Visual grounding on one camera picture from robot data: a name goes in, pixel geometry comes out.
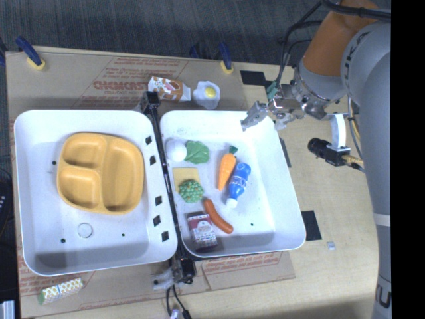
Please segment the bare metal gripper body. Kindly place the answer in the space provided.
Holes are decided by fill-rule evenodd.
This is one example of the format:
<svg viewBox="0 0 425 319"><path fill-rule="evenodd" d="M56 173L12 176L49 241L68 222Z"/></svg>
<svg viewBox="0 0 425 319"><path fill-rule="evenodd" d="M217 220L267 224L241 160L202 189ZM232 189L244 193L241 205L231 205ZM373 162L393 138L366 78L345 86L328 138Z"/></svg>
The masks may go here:
<svg viewBox="0 0 425 319"><path fill-rule="evenodd" d="M303 118L311 116L317 120L326 117L326 108L331 104L304 85L283 84L276 89L267 103L271 113L280 119Z"/></svg>

